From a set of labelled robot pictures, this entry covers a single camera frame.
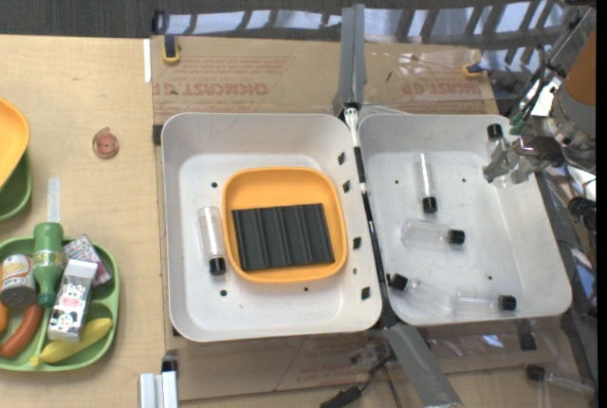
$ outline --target cow print carton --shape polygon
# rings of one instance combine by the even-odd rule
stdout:
[[[97,263],[70,259],[50,314],[46,335],[52,341],[80,341]]]

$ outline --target orange tray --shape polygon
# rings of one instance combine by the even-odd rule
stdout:
[[[16,107],[0,98],[0,190],[29,145],[29,124]]]
[[[241,268],[232,211],[264,207],[322,204],[335,261],[244,271]],[[226,182],[222,216],[226,249],[232,267],[243,278],[257,283],[295,283],[319,280],[337,273],[345,263],[348,248],[340,198],[331,180],[315,169],[266,167],[243,170]]]

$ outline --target tin can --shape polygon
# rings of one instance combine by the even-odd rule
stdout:
[[[32,271],[31,256],[12,254],[2,262],[0,302],[8,308],[33,304],[38,296]]]

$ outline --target green bottle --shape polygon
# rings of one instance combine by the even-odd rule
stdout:
[[[43,222],[34,228],[33,275],[38,285],[38,305],[52,308],[57,284],[64,273],[64,230],[57,222]]]

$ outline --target black cap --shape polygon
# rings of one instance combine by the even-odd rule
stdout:
[[[528,365],[526,371],[528,380],[543,381],[546,376],[546,370],[537,364]]]
[[[424,213],[432,214],[438,211],[436,199],[434,197],[424,197],[421,199],[421,205],[424,207]]]
[[[490,124],[487,127],[487,135],[489,139],[501,139],[504,137],[504,132],[502,131],[502,126],[498,123]]]
[[[514,310],[516,308],[516,297],[500,295],[500,306],[502,310]]]
[[[221,256],[209,260],[209,272],[213,276],[223,275],[226,272],[226,260]]]
[[[396,288],[397,290],[403,291],[407,284],[409,283],[409,279],[405,278],[398,273],[390,278],[390,287]]]
[[[461,230],[449,230],[447,238],[453,245],[463,245],[466,240],[466,233]]]

